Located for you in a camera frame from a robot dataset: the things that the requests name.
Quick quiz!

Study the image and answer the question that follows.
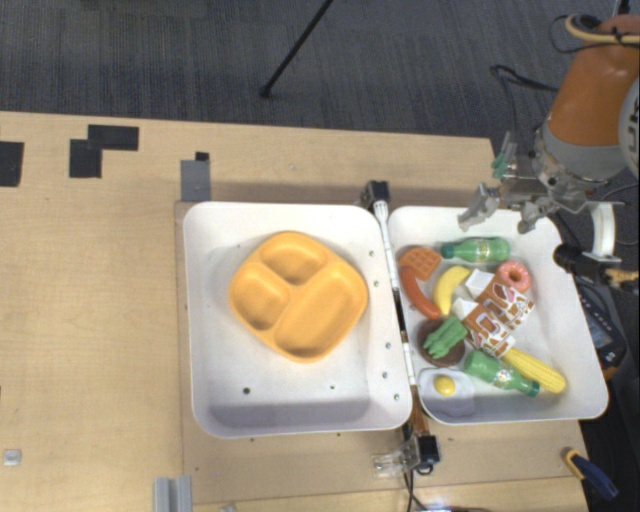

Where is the thin black and white rod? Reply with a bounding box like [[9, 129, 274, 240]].
[[373, 199, 419, 401]]

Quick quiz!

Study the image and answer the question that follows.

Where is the orange waffle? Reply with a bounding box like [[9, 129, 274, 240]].
[[396, 245, 444, 282]]

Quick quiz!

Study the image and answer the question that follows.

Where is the pink doughnut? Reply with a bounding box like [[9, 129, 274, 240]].
[[495, 259, 532, 293]]

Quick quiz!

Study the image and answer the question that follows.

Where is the red sausage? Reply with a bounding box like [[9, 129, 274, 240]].
[[399, 265, 443, 321]]

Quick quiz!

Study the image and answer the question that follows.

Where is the orange divided plate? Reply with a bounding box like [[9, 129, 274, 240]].
[[227, 230, 371, 365]]

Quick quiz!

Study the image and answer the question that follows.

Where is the black tripod leg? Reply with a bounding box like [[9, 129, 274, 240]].
[[258, 0, 336, 99]]

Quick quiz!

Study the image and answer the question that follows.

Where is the orange and white carton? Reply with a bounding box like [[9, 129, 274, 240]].
[[451, 297, 517, 359], [464, 269, 536, 332]]

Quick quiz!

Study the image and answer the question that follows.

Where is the white fried egg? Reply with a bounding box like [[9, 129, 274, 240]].
[[417, 367, 476, 401]]

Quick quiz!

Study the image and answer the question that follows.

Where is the green bottle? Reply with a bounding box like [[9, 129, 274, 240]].
[[439, 236, 512, 265], [461, 348, 543, 399]]

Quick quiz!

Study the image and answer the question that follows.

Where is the green asparagus bunch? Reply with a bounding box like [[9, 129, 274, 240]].
[[422, 315, 470, 360]]

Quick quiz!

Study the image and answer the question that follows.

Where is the yellow banana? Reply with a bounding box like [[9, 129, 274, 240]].
[[431, 264, 473, 317]]

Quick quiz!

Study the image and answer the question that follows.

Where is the yellow corn cob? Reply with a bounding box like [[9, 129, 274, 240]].
[[501, 346, 568, 395]]

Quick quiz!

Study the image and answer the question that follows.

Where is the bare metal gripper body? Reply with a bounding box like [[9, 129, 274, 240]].
[[499, 154, 607, 212]]

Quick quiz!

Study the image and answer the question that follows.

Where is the white plastic tray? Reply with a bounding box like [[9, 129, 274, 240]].
[[387, 205, 611, 427], [182, 201, 415, 440]]

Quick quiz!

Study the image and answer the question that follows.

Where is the black cylinder on white bracket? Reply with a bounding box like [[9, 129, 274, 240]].
[[552, 201, 624, 277]]

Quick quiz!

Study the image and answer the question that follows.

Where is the brown round patty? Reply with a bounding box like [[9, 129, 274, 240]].
[[416, 318, 467, 367]]

